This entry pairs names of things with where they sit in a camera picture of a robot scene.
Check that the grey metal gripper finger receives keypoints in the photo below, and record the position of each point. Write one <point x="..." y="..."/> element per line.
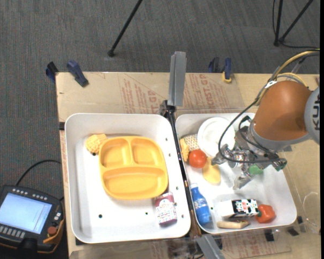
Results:
<point x="242" y="180"/>
<point x="223" y="155"/>

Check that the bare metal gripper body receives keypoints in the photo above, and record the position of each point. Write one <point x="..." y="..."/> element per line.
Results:
<point x="245" y="147"/>

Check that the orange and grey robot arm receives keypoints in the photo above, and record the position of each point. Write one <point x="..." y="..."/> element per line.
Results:
<point x="280" y="112"/>

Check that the green round toy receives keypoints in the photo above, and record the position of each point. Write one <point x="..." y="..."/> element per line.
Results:
<point x="256" y="169"/>

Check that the white bowl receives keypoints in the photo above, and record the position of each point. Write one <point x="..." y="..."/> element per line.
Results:
<point x="212" y="136"/>

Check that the yellow flat toy slice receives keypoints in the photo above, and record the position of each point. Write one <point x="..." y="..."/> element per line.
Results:
<point x="212" y="174"/>

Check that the red tomato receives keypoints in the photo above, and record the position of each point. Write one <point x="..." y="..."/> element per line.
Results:
<point x="197" y="158"/>

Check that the white and black printed carton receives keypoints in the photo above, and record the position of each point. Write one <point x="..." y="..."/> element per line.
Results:
<point x="237" y="208"/>

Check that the white plastic tray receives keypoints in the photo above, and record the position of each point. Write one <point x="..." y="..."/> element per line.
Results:
<point x="270" y="193"/>
<point x="124" y="220"/>

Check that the yellow and white corn cob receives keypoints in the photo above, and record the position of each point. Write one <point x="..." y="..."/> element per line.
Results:
<point x="189" y="144"/>

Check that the orange bell pepper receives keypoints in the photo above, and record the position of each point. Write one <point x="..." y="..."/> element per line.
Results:
<point x="266" y="213"/>

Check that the thin black rod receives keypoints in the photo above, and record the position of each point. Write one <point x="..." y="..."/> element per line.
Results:
<point x="181" y="169"/>

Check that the tan biscuit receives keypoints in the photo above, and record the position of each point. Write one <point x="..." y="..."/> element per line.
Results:
<point x="232" y="224"/>

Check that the blue bottle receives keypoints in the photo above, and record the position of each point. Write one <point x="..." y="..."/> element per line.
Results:
<point x="201" y="206"/>

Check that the maroon printed carton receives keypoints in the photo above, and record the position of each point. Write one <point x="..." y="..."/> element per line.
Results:
<point x="166" y="209"/>

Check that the yellow divided plate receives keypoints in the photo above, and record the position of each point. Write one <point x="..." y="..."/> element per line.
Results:
<point x="133" y="181"/>

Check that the black tripod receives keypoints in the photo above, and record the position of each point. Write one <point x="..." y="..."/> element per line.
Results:
<point x="278" y="17"/>

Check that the brown cardboard board, red print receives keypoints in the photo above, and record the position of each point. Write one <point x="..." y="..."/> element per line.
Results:
<point x="102" y="96"/>

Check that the black tripod leg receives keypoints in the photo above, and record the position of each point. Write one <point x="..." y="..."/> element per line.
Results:
<point x="127" y="24"/>

